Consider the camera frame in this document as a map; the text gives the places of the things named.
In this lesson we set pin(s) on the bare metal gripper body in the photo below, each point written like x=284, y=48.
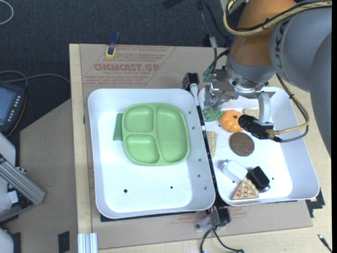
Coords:
x=223, y=82

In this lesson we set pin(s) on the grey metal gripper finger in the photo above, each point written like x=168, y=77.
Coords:
x=222, y=98
x=209, y=99

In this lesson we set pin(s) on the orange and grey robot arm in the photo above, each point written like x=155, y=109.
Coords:
x=297, y=51

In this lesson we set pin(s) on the green broccoli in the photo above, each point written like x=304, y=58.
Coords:
x=210, y=115

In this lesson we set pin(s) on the orange pumpkin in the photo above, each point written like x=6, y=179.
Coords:
x=229, y=120

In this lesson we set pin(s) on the thin black and white rod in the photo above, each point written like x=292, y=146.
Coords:
x=202, y=122

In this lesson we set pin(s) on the brown round biscuit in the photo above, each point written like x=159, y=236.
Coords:
x=241, y=144

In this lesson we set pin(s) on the green divided plate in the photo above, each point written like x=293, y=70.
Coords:
x=158, y=133

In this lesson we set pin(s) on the white plastic bottle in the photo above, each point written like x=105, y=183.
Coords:
x=234, y=170

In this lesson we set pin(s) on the brown cardboard board red print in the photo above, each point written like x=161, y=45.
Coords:
x=131, y=70

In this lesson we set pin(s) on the black can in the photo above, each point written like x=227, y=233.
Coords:
x=259, y=178

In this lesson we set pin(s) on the white plastic tray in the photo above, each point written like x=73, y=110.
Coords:
x=147, y=188
x=284, y=167

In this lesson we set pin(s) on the pizza slice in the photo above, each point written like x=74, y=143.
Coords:
x=246, y=190

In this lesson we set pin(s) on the black cylinder on white bracket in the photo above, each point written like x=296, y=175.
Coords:
x=256, y=126

